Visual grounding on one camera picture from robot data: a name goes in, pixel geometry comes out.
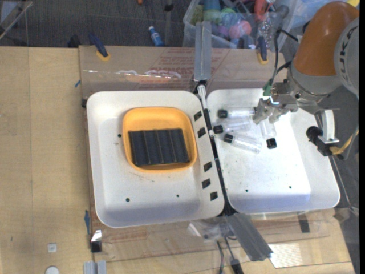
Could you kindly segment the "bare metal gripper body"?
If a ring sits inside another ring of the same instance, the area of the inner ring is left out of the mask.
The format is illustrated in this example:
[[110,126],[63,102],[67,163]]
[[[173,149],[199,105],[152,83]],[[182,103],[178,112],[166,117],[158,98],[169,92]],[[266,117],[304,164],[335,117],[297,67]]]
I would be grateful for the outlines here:
[[290,95],[287,83],[266,84],[263,88],[263,98],[256,107],[257,115],[285,115],[298,110],[297,100]]

